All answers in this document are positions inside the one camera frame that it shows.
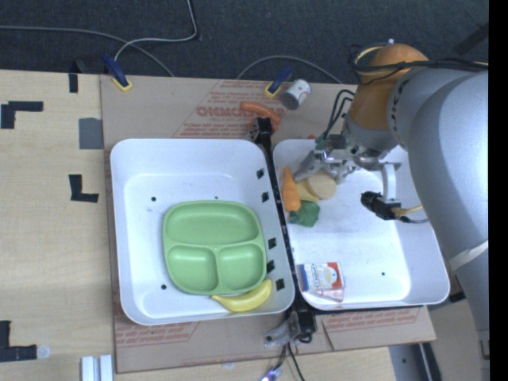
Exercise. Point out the thin black rod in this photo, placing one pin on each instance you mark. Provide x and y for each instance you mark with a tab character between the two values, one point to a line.
282	220

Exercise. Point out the black cylinder on white bracket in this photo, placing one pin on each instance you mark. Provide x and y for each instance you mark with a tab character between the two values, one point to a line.
377	204

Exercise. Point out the yellow banana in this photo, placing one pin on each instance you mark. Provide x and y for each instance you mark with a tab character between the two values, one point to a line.
246	301

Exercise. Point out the green divided plate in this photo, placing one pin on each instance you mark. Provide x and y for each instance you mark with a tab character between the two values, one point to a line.
210	244

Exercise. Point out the orange sausage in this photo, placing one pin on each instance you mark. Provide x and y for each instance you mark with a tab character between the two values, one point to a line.
260	109

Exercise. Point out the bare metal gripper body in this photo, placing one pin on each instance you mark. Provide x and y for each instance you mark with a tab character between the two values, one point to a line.
337	153

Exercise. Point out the pale yellow round piece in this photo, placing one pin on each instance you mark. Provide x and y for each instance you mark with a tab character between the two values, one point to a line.
302	191

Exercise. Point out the white can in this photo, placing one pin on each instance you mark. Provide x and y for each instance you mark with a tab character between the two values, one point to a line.
295	93

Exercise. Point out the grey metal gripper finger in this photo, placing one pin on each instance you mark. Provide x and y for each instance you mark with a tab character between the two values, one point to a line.
307	167
343	174

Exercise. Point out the white and red carton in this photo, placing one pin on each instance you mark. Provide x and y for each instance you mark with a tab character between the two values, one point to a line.
321	280

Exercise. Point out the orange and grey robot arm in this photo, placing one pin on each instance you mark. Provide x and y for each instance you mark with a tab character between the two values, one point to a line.
444	141

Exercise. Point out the tan round biscuit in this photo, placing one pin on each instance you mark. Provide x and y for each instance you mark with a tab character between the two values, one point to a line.
322	188

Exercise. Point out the brown cardboard board red print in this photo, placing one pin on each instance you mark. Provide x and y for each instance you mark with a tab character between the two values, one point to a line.
158	105

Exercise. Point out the white plastic tray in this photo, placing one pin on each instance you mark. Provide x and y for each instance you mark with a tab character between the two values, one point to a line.
139	252
357	252

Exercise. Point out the green broccoli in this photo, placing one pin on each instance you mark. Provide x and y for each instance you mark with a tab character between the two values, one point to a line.
305	214

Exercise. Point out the orange carrot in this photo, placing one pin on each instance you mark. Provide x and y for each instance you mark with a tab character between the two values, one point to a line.
291	195

